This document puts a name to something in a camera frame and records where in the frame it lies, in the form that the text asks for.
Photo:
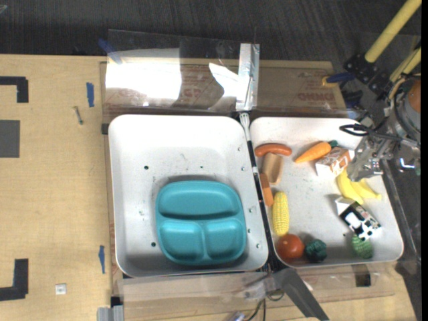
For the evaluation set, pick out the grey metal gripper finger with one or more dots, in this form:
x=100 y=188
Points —
x=364 y=176
x=352 y=172

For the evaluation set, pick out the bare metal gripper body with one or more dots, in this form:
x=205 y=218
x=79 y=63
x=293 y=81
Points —
x=374 y=150

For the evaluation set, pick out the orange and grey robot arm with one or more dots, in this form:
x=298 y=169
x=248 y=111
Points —
x=414 y=100

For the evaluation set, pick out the yellow banana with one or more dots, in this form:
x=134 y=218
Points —
x=349 y=189

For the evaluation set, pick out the orange and white carton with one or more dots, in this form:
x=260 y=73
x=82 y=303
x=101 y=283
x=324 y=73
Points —
x=331 y=164

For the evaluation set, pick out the orange carrot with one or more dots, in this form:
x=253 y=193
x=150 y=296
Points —
x=316 y=152

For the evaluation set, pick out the black and white milk carton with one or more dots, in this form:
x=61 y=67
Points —
x=359 y=221

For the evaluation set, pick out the white plastic tray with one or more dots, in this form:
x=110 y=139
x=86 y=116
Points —
x=133 y=179
x=314 y=206

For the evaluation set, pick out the light green grapes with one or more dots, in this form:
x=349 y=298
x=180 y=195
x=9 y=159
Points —
x=362 y=247

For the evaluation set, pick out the tan hot dog bun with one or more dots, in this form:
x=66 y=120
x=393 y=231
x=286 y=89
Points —
x=272 y=169

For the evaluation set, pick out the red sausage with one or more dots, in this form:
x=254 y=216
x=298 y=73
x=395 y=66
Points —
x=272 y=150

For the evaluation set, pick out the yellow corn cob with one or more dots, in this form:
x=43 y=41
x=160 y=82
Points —
x=280 y=214

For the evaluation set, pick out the dark green broccoli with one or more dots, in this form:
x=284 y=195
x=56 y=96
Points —
x=316 y=250

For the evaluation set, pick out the red tomato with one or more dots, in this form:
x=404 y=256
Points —
x=289 y=246

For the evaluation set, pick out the blue divided plate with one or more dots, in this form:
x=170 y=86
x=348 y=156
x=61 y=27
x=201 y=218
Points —
x=200 y=222

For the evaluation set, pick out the small grey screw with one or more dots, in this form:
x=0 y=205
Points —
x=78 y=115

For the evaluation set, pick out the small white square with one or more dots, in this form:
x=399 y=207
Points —
x=60 y=289

